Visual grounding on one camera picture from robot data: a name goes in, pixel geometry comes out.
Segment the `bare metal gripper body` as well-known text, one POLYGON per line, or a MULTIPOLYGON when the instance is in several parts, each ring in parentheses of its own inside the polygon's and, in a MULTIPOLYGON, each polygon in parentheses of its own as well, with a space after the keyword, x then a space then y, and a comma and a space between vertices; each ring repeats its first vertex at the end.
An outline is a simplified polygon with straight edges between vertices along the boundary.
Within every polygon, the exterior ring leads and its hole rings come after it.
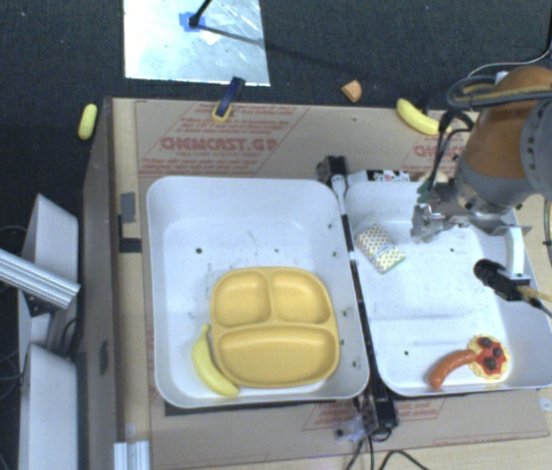
POLYGON ((471 225, 486 235, 498 236, 507 231, 507 223, 503 220, 507 209, 484 200, 462 183, 436 184, 431 192, 432 212, 450 217, 453 226, 471 225))

